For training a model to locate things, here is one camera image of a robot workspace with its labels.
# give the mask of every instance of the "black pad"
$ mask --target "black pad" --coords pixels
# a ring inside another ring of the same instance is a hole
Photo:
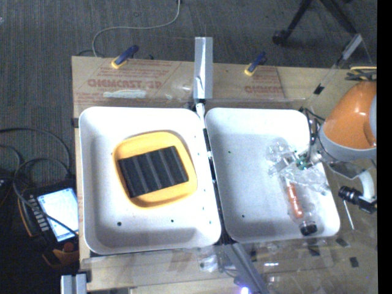
[[[174,146],[118,161],[130,198],[189,180]]]

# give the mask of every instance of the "black bottle cap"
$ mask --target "black bottle cap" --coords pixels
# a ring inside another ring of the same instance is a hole
[[[314,222],[303,222],[300,225],[302,235],[307,236],[317,232],[317,225]]]

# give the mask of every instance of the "plastic bottle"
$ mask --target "plastic bottle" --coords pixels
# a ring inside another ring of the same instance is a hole
[[[300,232],[308,236],[317,232],[316,208],[305,195],[298,193],[295,183],[284,176],[280,176],[288,215],[298,224]]]

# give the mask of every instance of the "lit screen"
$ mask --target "lit screen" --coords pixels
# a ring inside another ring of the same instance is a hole
[[[71,230],[78,231],[78,201],[71,188],[38,196],[38,202],[49,216],[65,224]],[[75,236],[56,221],[51,219],[48,221],[57,241],[61,242]]]

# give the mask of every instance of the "blue and yellow clamp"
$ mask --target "blue and yellow clamp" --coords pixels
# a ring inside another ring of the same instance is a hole
[[[264,63],[266,63],[267,61],[267,57],[265,56],[265,52],[261,52],[255,61],[253,61],[252,63],[249,63],[246,68],[245,68],[245,74],[248,76],[252,76],[257,69],[258,65],[263,65]]]
[[[111,62],[111,66],[113,66],[115,69],[119,69],[127,62],[127,59],[132,58],[138,50],[139,47],[137,45],[133,45],[132,47],[124,51],[121,55],[119,55],[117,58],[113,59]]]

